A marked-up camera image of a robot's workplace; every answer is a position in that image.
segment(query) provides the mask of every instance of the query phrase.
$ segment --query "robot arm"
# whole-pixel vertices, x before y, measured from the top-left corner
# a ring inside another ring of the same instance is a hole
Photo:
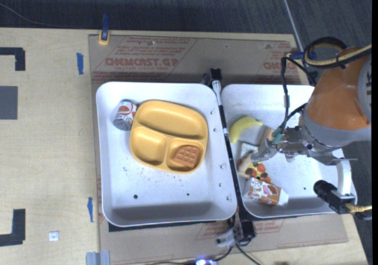
[[[264,138],[252,162],[263,161],[276,153],[283,153],[290,162],[298,155],[307,155],[325,165],[336,165],[338,188],[325,181],[314,185],[315,193],[328,202],[339,214],[352,212],[355,197],[350,195],[351,169],[345,159],[338,159],[333,151],[356,141],[372,139],[372,56],[371,45],[365,48],[346,48],[339,40],[320,39],[305,50],[305,61],[318,66],[309,59],[309,52],[324,44],[337,47],[341,52],[333,60],[325,61],[323,71],[308,103],[288,114],[270,138]],[[295,127],[285,127],[286,122],[300,113]]]

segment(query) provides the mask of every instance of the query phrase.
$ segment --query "blue clamp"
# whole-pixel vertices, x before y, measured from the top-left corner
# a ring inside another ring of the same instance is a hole
[[[304,55],[305,55],[304,52],[297,52],[297,53],[290,54],[289,57],[290,57],[292,60],[302,60]],[[313,51],[312,51],[312,52],[310,52],[310,53],[308,54],[308,56],[309,56],[310,59],[314,60],[314,59],[316,59],[317,54],[316,54],[316,52],[313,52]]]
[[[107,13],[104,14],[104,17],[102,19],[102,30],[99,34],[99,44],[101,45],[107,45],[109,43],[109,21],[110,18]]]

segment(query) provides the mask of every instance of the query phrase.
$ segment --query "banana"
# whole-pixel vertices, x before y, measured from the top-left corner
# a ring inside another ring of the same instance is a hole
[[[257,121],[252,117],[243,117],[239,119],[237,122],[235,122],[231,129],[230,129],[230,141],[231,143],[235,143],[240,134],[247,128],[251,126],[262,126],[263,123],[261,121]]]

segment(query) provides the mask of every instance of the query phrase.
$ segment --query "waffle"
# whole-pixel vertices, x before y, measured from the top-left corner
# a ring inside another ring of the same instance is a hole
[[[189,168],[194,168],[197,165],[198,158],[200,156],[200,149],[193,145],[184,145],[181,146],[174,158],[173,161]]]

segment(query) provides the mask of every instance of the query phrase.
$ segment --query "wire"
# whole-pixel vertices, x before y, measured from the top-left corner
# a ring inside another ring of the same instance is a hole
[[[330,60],[313,60],[309,57],[309,54],[316,48],[319,47],[328,47],[334,48],[337,50],[344,50],[347,46],[340,40],[334,37],[322,37],[313,41],[310,45],[308,45],[304,50],[304,62],[309,66],[313,66],[316,68],[334,68],[334,67],[343,67],[344,65],[351,63],[359,58],[362,58],[366,55],[372,53],[372,45],[367,45],[364,48],[358,49],[354,52],[338,56],[336,58]]]
[[[302,112],[302,111],[304,110],[306,104],[307,104],[307,103],[302,104],[302,106],[297,107],[293,112],[291,112],[291,113],[289,114],[289,116],[288,116],[288,120],[287,120],[287,121],[289,121],[290,118],[293,117],[295,114],[297,114],[297,113],[299,113],[299,112]]]
[[[236,245],[236,248],[237,249],[239,249],[240,250],[240,252],[242,253],[242,254],[244,254],[249,260],[251,260],[254,264],[256,264],[256,265],[261,265],[259,262],[257,262],[253,257],[251,257],[250,255],[248,255],[244,250],[242,250],[241,248],[240,248],[240,245]]]
[[[311,73],[309,71],[307,71],[307,69],[305,67],[303,67],[302,65],[298,64],[295,60],[293,60],[292,58],[290,57],[284,57],[286,60],[290,61],[292,64],[295,64],[298,68],[300,68],[306,75],[307,77],[309,78],[309,80],[312,82],[312,84],[314,86],[316,86],[317,84],[317,81],[315,80],[314,76],[311,75]]]
[[[363,220],[363,221],[370,221],[373,219],[373,215],[367,215],[363,212],[356,212],[354,214],[354,216],[357,218],[357,219],[360,219],[360,220]]]
[[[24,17],[23,15],[19,14],[18,12],[14,11],[12,8],[0,3],[0,6],[11,11],[13,14],[17,15],[18,17],[26,20],[27,22],[30,22],[32,24],[35,24],[35,25],[43,25],[43,26],[48,26],[48,27],[55,27],[55,28],[67,28],[67,29],[82,29],[82,28],[77,28],[77,27],[71,27],[71,26],[62,26],[62,25],[51,25],[51,24],[45,24],[44,22],[36,22],[36,21],[32,21],[31,19],[28,19],[26,17]]]
[[[286,123],[288,121],[289,116],[289,94],[288,94],[288,86],[285,79],[285,72],[286,72],[286,59],[287,57],[281,58],[281,82],[283,87],[283,92],[285,93],[285,118],[283,119],[283,122],[279,126],[281,128],[281,132],[284,131],[284,128],[286,126]]]
[[[370,211],[373,209],[372,205],[357,206],[352,203],[346,203],[345,206],[349,209],[350,213]]]
[[[151,263],[150,265],[161,265],[161,264],[173,264],[173,265],[185,265],[188,262],[183,262],[183,263],[177,263],[177,262],[171,262],[171,261],[159,261],[156,263]]]
[[[285,7],[286,7],[286,10],[288,12],[288,15],[289,15],[289,19],[290,19],[290,23],[291,23],[291,27],[293,28],[294,30],[294,35],[295,35],[295,38],[296,38],[296,42],[298,43],[298,47],[301,51],[303,51],[303,46],[301,44],[301,40],[299,39],[299,35],[298,35],[298,31],[296,30],[296,27],[295,27],[295,23],[294,23],[294,20],[293,20],[293,17],[291,16],[291,11],[290,11],[290,7],[289,7],[289,4],[288,4],[288,1],[287,0],[283,0],[283,2],[285,3]]]
[[[237,242],[237,245],[239,245],[240,247],[246,247],[246,246],[248,246],[250,244],[251,241],[252,241],[252,239],[249,239],[245,243]]]
[[[227,224],[230,228],[233,228],[235,226],[235,214],[229,219],[227,219]]]
[[[225,257],[227,257],[230,254],[230,252],[232,251],[232,248],[233,248],[233,246],[231,246],[230,249],[224,255],[222,255],[221,257],[219,257],[217,259],[215,259],[214,261],[218,262],[220,260],[223,260]]]

